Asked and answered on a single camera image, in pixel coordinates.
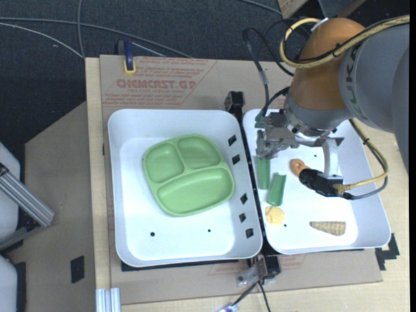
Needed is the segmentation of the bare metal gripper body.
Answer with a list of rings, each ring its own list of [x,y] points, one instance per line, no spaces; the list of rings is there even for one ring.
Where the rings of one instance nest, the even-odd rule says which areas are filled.
[[[319,146],[329,130],[311,129],[285,111],[261,111],[257,115],[257,149],[287,149],[299,145]]]

